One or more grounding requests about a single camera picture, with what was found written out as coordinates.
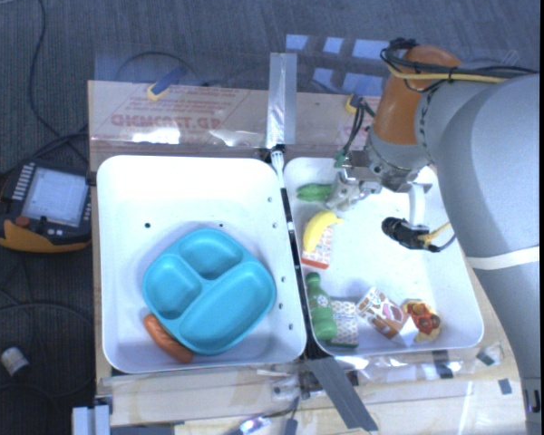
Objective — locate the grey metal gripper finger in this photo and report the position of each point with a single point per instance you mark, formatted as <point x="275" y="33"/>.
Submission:
<point x="366" y="191"/>
<point x="342" y="195"/>

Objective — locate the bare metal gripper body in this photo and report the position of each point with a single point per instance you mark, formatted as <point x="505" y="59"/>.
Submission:
<point x="392" y="176"/>

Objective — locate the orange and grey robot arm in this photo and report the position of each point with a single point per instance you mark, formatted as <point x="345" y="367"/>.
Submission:
<point x="485" y="161"/>

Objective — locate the green toy vegetable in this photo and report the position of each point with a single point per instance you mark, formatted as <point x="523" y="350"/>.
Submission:
<point x="313" y="191"/>

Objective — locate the yellow banana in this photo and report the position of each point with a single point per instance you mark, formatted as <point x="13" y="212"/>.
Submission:
<point x="315" y="230"/>

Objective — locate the thin black and white rod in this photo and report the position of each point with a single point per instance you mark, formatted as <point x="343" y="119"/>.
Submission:
<point x="291" y="225"/>

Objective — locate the red and white patterned carton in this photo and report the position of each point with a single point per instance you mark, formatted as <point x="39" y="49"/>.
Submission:
<point x="322" y="254"/>

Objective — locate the white plastic tray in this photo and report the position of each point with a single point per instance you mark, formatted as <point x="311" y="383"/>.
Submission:
<point x="381" y="265"/>
<point x="163" y="188"/>

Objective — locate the green bottle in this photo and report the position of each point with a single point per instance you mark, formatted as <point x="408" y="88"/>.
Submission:
<point x="323" y="311"/>

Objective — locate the white carton with food print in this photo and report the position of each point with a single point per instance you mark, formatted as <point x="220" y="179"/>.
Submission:
<point x="383" y="315"/>

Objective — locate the white patterned packet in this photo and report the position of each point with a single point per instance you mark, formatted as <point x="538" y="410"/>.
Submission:
<point x="346" y="326"/>

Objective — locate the pizza slice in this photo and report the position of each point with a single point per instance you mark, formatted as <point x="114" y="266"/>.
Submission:
<point x="424" y="320"/>

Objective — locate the blue divided plate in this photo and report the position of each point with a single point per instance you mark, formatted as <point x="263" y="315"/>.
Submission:
<point x="213" y="292"/>

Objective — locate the brown cardboard board red print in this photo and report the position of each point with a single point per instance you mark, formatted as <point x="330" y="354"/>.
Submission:
<point x="172" y="116"/>

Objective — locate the orange brown sausage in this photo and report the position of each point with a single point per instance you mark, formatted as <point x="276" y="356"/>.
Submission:
<point x="163" y="340"/>

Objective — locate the small grey can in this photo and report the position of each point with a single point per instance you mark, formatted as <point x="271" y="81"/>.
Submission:
<point x="14" y="360"/>

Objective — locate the black cylinder on white bracket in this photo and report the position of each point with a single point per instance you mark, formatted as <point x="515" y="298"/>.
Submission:
<point x="403" y="231"/>

